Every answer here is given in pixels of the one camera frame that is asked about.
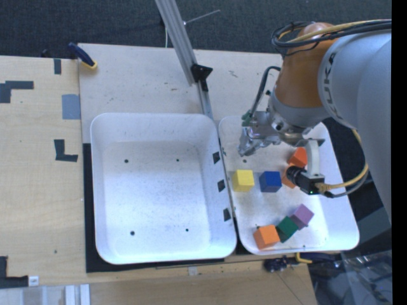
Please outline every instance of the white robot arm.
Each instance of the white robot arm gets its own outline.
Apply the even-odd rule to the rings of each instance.
[[[298,29],[296,39],[279,40]],[[252,109],[242,117],[240,155],[249,156],[260,147],[281,142],[307,146],[309,141],[303,135],[332,117],[359,134],[391,222],[391,20],[338,26],[300,22],[277,30],[272,43],[288,50],[282,53],[284,61],[269,92],[267,110],[257,111],[257,105],[265,76],[273,67],[266,70]],[[321,186],[321,177],[310,183],[304,169],[291,168],[287,176],[300,187],[305,179],[306,187],[301,187],[305,192],[315,193]]]

